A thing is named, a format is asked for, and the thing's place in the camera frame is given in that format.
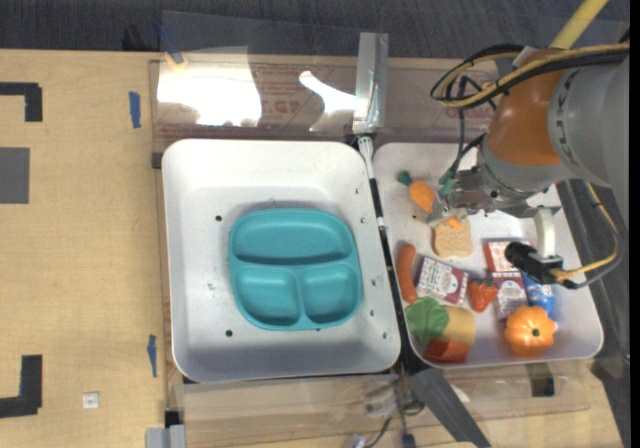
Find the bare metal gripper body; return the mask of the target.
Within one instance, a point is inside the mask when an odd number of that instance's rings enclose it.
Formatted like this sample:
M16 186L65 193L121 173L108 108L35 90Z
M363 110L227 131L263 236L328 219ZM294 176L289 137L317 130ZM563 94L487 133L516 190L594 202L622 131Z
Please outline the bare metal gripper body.
M502 183L486 166L473 166L456 173L446 204L469 215L499 211L514 217L530 217L531 206L527 202L530 197L530 193Z

